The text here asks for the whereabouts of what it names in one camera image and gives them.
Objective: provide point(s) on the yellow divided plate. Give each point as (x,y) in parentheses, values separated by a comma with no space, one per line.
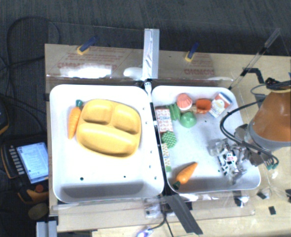
(108,127)

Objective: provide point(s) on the black and white cow carton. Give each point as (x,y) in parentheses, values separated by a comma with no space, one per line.
(228,163)

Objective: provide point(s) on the green pea pod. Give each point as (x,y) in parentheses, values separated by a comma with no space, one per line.
(175,111)

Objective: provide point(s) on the white plastic tray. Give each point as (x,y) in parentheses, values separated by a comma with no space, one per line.
(199,147)
(98,174)

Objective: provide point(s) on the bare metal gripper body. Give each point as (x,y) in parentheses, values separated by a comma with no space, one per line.
(249,152)

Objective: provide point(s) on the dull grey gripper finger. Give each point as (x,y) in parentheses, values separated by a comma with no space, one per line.
(217,147)
(237,175)

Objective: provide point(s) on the green pepper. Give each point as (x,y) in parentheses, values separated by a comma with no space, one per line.
(187,120)

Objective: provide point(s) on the white carton with orange pattern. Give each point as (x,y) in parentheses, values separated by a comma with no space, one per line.
(164,120)

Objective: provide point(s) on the white and orange carton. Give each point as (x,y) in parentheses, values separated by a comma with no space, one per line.
(219,105)

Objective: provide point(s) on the pink cupcake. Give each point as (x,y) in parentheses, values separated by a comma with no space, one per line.
(184,101)

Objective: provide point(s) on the green checkered round biscuit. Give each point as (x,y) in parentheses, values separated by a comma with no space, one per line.
(169,139)

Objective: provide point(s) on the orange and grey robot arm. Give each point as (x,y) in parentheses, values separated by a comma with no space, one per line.
(271,117)

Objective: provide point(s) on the brown cardboard board red print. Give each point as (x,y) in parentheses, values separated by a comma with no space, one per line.
(135,58)

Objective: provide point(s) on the orange carrot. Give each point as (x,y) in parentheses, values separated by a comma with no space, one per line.
(73,120)
(186,173)

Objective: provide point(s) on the white orange green carton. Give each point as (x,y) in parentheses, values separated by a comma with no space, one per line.
(166,157)

